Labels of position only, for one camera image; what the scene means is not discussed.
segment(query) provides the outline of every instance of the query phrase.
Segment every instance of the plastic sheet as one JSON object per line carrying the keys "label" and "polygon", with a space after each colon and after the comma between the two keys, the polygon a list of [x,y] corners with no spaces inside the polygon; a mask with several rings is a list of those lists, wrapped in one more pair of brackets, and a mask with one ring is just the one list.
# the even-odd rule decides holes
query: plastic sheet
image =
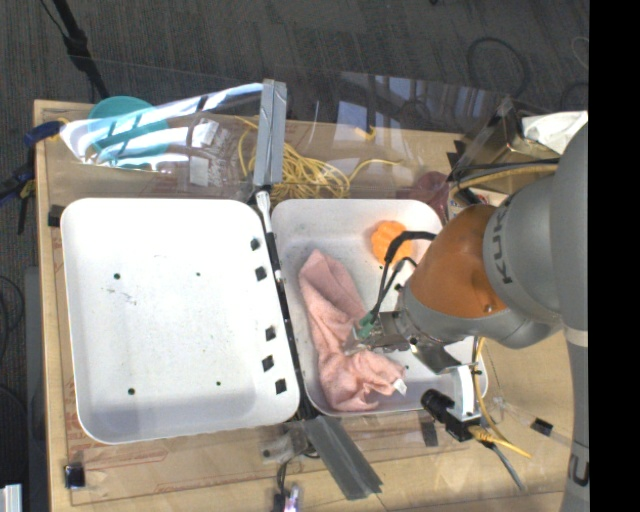
{"label": "plastic sheet", "polygon": [[112,97],[64,124],[60,137],[83,164],[159,173],[173,177],[176,192],[247,200],[239,114],[258,112],[262,89],[251,83],[102,117],[131,103]]}

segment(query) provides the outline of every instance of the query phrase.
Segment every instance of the dark gray carpet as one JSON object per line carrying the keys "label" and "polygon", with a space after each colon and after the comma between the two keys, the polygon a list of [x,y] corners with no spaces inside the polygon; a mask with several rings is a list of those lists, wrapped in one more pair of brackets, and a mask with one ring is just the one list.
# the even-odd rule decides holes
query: dark gray carpet
{"label": "dark gray carpet", "polygon": [[[60,24],[51,0],[43,2]],[[478,87],[549,111],[588,107],[588,0],[68,3],[109,92],[156,104],[233,81],[304,82],[323,69]],[[67,58],[41,2],[5,0],[0,19],[2,180],[26,160],[22,136],[31,126],[34,99],[99,97]],[[19,211],[18,201],[0,208],[0,274],[21,285],[25,268],[37,264],[34,203],[17,236]],[[0,366],[0,385],[23,403],[24,339],[20,325]]]}

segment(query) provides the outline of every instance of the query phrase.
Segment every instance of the wire bundle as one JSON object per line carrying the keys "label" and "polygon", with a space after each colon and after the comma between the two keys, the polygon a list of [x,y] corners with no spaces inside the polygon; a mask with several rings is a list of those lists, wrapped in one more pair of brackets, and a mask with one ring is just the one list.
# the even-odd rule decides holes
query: wire bundle
{"label": "wire bundle", "polygon": [[[244,177],[255,168],[255,154],[248,162],[244,159],[244,141],[251,130],[257,130],[258,126],[247,119],[238,117],[247,125],[247,130],[238,141],[238,159]],[[284,199],[319,199],[337,198],[344,199],[350,196],[353,180],[360,171],[372,163],[397,165],[400,162],[392,162],[380,158],[370,158],[360,162],[350,175],[346,175],[335,165],[328,162],[310,158],[298,153],[293,146],[284,144],[282,160],[282,183],[276,183],[271,190],[271,200],[274,203]]]}

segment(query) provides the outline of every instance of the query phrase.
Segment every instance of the orange object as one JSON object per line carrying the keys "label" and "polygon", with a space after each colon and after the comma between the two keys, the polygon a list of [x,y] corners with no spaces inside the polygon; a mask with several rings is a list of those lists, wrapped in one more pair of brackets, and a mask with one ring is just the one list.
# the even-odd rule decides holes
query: orange object
{"label": "orange object", "polygon": [[429,246],[409,279],[413,296],[429,309],[456,318],[482,318],[507,308],[495,292],[482,245],[495,206],[468,206]]}
{"label": "orange object", "polygon": [[[384,257],[387,254],[387,249],[393,239],[400,233],[406,231],[407,228],[395,220],[386,220],[382,222],[378,228],[371,235],[371,246],[373,248],[373,254],[378,259],[381,265],[384,265]],[[411,256],[413,245],[411,240],[405,241],[393,257],[392,263],[401,260],[406,256]]]}

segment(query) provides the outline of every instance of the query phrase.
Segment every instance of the orange ball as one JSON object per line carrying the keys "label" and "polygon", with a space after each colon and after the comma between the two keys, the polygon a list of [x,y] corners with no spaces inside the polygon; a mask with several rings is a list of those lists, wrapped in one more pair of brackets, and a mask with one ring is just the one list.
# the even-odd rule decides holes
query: orange ball
{"label": "orange ball", "polygon": [[[371,235],[371,246],[374,256],[378,259],[381,265],[384,265],[384,257],[387,254],[387,249],[389,248],[391,242],[393,242],[393,240],[398,235],[406,230],[407,228],[404,226],[404,224],[395,220],[387,220],[382,222],[373,232],[373,234]],[[392,263],[400,261],[402,258],[405,258],[407,256],[411,256],[412,250],[413,246],[411,240],[403,242],[403,244],[398,247],[398,250],[393,257]]]}

